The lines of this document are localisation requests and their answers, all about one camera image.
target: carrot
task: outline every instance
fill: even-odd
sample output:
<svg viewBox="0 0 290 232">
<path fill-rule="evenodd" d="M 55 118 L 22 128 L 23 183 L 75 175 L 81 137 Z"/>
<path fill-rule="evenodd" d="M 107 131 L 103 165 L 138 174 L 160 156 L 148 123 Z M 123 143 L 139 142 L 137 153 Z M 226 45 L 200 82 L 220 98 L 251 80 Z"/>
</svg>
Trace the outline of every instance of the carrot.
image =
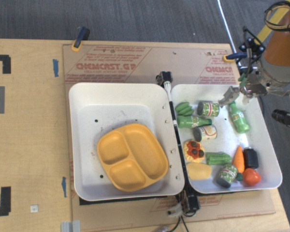
<svg viewBox="0 0 290 232">
<path fill-rule="evenodd" d="M 245 163 L 244 163 L 244 154 L 242 151 L 242 147 L 238 146 L 236 153 L 233 157 L 233 165 L 237 168 L 239 173 L 243 173 L 245 170 Z"/>
</svg>

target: red tomato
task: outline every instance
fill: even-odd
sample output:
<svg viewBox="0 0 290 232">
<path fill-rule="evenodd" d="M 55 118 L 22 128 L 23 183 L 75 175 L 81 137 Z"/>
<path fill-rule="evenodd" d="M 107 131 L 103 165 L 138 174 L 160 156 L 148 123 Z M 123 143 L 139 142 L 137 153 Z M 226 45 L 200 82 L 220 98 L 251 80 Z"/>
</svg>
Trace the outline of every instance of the red tomato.
<svg viewBox="0 0 290 232">
<path fill-rule="evenodd" d="M 246 168 L 243 172 L 243 180 L 249 185 L 253 186 L 261 181 L 261 176 L 252 168 Z"/>
</svg>

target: green bottle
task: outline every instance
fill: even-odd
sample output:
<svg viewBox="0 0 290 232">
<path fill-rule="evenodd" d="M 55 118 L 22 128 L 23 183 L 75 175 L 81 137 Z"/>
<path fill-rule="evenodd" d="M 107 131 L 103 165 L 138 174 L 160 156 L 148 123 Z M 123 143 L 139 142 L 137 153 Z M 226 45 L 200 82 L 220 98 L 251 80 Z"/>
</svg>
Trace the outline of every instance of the green bottle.
<svg viewBox="0 0 290 232">
<path fill-rule="evenodd" d="M 178 116 L 177 123 L 179 128 L 195 128 L 199 126 L 210 126 L 212 120 L 196 116 Z"/>
<path fill-rule="evenodd" d="M 232 121 L 236 127 L 236 131 L 238 133 L 245 133 L 245 132 L 249 131 L 250 127 L 247 124 L 245 116 L 244 116 L 243 112 L 236 107 L 236 103 L 232 101 L 229 104 L 229 108 L 230 108 L 230 114 L 231 114 Z"/>
</svg>

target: yellow plate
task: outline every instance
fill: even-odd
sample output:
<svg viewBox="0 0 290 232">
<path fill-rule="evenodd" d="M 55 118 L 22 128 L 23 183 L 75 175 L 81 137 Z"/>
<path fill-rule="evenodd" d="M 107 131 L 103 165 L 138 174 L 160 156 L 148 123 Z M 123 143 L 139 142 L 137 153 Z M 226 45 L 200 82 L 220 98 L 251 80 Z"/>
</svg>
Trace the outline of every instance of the yellow plate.
<svg viewBox="0 0 290 232">
<path fill-rule="evenodd" d="M 142 124 L 129 124 L 104 135 L 98 142 L 100 162 L 114 186 L 132 192 L 165 176 L 168 159 L 155 135 Z"/>
</svg>

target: soda can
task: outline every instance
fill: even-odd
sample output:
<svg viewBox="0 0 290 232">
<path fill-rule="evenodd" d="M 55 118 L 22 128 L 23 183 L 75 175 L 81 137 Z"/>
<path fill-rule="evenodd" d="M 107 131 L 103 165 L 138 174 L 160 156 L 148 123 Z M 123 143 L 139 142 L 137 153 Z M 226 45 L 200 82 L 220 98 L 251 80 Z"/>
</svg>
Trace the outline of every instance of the soda can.
<svg viewBox="0 0 290 232">
<path fill-rule="evenodd" d="M 236 178 L 236 175 L 237 168 L 234 165 L 228 163 L 224 165 L 221 171 L 219 172 L 216 182 L 224 188 L 229 188 L 231 186 L 231 183 Z"/>
<path fill-rule="evenodd" d="M 193 128 L 193 136 L 197 142 L 215 139 L 217 138 L 217 129 L 214 125 L 195 127 Z"/>
<path fill-rule="evenodd" d="M 212 103 L 208 101 L 200 101 L 197 108 L 199 116 L 211 116 L 217 117 L 220 111 L 218 103 Z"/>
</svg>

